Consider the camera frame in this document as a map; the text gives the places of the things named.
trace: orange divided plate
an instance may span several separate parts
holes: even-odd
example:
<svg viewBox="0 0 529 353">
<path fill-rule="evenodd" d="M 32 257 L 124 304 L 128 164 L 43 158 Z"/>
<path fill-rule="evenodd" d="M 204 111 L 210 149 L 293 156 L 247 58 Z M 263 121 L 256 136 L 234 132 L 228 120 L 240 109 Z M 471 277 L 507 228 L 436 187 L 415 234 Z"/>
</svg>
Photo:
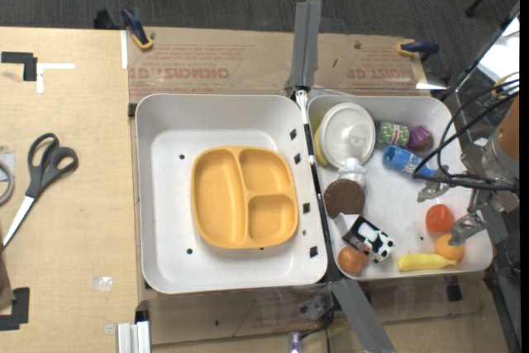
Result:
<svg viewBox="0 0 529 353">
<path fill-rule="evenodd" d="M 277 152 L 216 147 L 193 163 L 191 201 L 198 232 L 227 249 L 278 245 L 298 227 L 293 176 Z"/>
</svg>

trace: blue clamp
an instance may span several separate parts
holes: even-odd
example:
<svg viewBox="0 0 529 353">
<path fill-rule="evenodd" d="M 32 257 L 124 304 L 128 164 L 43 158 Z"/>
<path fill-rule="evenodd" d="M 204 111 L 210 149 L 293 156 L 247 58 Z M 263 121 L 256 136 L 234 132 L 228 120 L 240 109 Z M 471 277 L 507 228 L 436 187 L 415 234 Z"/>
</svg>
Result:
<svg viewBox="0 0 529 353">
<path fill-rule="evenodd" d="M 439 45 L 430 41 L 414 41 L 412 43 L 397 43 L 397 53 L 401 56 L 413 56 L 414 53 L 423 53 L 421 61 L 425 62 L 430 55 L 439 53 Z"/>
<path fill-rule="evenodd" d="M 125 27 L 129 26 L 132 29 L 132 40 L 142 50 L 148 50 L 152 47 L 152 39 L 146 35 L 141 22 L 138 21 L 136 15 L 129 7 L 122 9 L 123 23 Z"/>
</svg>

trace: white lid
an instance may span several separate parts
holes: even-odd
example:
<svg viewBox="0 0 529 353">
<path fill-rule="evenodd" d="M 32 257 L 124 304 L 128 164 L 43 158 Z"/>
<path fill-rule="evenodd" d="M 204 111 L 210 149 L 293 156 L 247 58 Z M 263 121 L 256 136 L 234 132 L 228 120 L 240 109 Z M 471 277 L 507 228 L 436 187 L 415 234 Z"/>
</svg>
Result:
<svg viewBox="0 0 529 353">
<path fill-rule="evenodd" d="M 373 153 L 375 137 L 373 119 L 356 103 L 340 103 L 331 108 L 319 130 L 322 152 L 336 168 L 344 166 L 347 158 L 364 164 Z"/>
</svg>

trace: orange fruit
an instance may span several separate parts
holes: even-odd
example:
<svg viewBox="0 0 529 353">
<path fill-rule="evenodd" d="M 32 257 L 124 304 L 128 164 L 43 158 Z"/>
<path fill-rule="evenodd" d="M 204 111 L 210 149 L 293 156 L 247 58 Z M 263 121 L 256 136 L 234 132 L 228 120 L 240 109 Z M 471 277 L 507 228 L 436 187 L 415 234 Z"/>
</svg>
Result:
<svg viewBox="0 0 529 353">
<path fill-rule="evenodd" d="M 344 247 L 338 254 L 338 265 L 347 274 L 356 274 L 368 263 L 365 253 L 360 253 L 352 247 Z"/>
<path fill-rule="evenodd" d="M 436 204 L 428 209 L 426 225 L 432 232 L 447 232 L 454 226 L 454 214 L 444 204 Z"/>
<path fill-rule="evenodd" d="M 450 260 L 460 260 L 465 253 L 465 245 L 451 246 L 448 244 L 450 238 L 451 234 L 443 234 L 436 240 L 436 253 Z"/>
</svg>

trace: white plastic tray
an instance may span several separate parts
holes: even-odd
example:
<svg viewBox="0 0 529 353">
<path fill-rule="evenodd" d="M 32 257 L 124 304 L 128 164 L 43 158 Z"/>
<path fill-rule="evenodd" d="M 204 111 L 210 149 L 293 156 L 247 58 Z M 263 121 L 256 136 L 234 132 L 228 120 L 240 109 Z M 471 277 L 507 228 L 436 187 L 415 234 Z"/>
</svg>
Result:
<svg viewBox="0 0 529 353">
<path fill-rule="evenodd" d="M 364 107 L 376 121 L 386 121 L 408 126 L 425 126 L 434 137 L 434 147 L 439 143 L 446 125 L 451 119 L 446 106 L 434 98 L 422 96 L 413 97 L 378 97 L 352 95 L 321 95 L 313 98 L 308 105 L 308 116 L 314 132 L 326 112 L 338 103 L 352 102 Z M 454 134 L 454 127 L 448 136 Z M 425 215 L 432 205 L 444 203 L 454 213 L 455 219 L 463 217 L 470 199 L 470 189 L 451 188 L 433 200 L 418 203 L 418 192 L 425 182 L 413 180 L 411 176 L 401 174 L 382 163 L 384 148 L 376 146 L 373 154 L 363 165 L 367 169 L 365 187 L 365 208 L 362 215 L 375 226 L 385 231 L 395 240 L 395 247 L 391 255 L 382 263 L 369 263 L 358 274 L 344 274 L 352 279 L 372 280 L 391 279 L 408 276 L 429 274 L 457 274 L 476 272 L 486 269 L 493 258 L 492 244 L 486 231 L 470 237 L 465 243 L 465 256 L 455 268 L 443 270 L 422 270 L 401 272 L 397 267 L 397 260 L 408 253 L 434 252 L 434 245 L 438 234 L 432 234 L 426 229 Z M 449 165 L 452 174 L 461 173 L 465 167 L 461 163 L 461 148 L 458 141 L 453 141 L 442 151 L 442 163 Z M 433 169 L 437 168 L 436 159 L 428 163 Z M 325 192 L 327 186 L 338 178 L 337 169 L 330 165 L 318 165 L 318 176 Z M 328 219 L 332 248 L 336 264 L 341 248 L 347 244 L 340 238 L 336 225 Z"/>
<path fill-rule="evenodd" d="M 141 262 L 153 289 L 191 293 L 314 284 L 322 278 L 322 223 L 294 102 L 281 96 L 154 94 L 138 104 L 136 134 Z M 233 250 L 200 237 L 191 208 L 193 162 L 206 149 L 227 145 L 264 147 L 287 160 L 299 210 L 298 229 L 288 241 Z"/>
</svg>

